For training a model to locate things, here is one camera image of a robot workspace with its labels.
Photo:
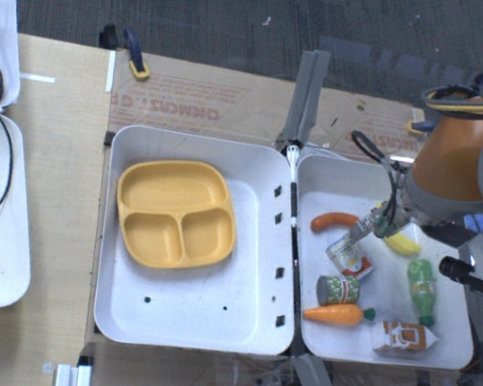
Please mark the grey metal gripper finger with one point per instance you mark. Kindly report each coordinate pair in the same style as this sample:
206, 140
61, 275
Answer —
366, 225
353, 233

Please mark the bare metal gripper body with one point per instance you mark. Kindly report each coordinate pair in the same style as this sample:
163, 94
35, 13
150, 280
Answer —
395, 209

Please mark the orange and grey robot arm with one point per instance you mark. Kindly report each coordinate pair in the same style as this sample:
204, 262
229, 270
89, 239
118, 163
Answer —
451, 157

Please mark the orange sausage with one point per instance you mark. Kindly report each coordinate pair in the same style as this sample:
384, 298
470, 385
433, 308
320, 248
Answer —
332, 221

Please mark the white and red can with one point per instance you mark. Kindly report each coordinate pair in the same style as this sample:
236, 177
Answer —
349, 259

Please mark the yellow banana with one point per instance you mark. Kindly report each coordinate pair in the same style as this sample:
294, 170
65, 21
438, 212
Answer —
403, 245

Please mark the green can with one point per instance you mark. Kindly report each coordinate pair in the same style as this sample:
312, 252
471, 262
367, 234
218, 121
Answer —
337, 290

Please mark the green bottle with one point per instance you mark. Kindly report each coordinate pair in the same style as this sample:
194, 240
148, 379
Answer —
422, 286

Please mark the orange carrot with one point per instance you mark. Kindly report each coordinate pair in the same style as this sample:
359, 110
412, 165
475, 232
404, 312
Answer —
331, 313

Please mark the white and orange carton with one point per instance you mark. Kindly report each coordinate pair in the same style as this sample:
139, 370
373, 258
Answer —
402, 339

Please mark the brown cardboard board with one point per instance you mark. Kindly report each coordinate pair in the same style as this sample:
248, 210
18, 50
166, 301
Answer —
236, 109

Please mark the yellow divided plate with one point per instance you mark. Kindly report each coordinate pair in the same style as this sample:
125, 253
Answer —
178, 191

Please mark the black cylinder on white bracket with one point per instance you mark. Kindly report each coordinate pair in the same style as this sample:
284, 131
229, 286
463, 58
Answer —
456, 270

